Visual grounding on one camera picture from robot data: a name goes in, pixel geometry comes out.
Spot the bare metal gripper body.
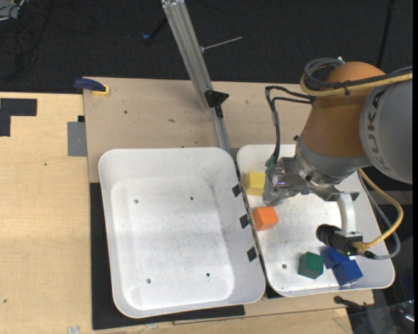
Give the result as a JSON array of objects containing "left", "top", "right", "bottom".
[{"left": 265, "top": 157, "right": 339, "bottom": 201}]

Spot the yellow cube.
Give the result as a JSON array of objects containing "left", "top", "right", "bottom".
[{"left": 242, "top": 170, "right": 267, "bottom": 197}]

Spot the orange cube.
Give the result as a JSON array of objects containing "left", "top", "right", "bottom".
[{"left": 251, "top": 206, "right": 279, "bottom": 232}]

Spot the white plastic tray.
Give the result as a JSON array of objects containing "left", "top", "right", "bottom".
[
  {"left": 235, "top": 143, "right": 396, "bottom": 298},
  {"left": 98, "top": 147, "right": 267, "bottom": 319}
]

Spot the green cube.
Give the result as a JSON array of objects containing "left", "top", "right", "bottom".
[{"left": 297, "top": 251, "right": 325, "bottom": 280}]

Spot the blue cube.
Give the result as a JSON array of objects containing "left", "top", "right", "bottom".
[
  {"left": 332, "top": 259, "right": 364, "bottom": 287},
  {"left": 320, "top": 246, "right": 349, "bottom": 269}
]

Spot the pale wood board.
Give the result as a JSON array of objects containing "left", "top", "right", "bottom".
[{"left": 82, "top": 77, "right": 380, "bottom": 326}]

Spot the black cylinder on white bracket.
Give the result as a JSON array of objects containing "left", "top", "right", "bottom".
[{"left": 316, "top": 191, "right": 365, "bottom": 257}]

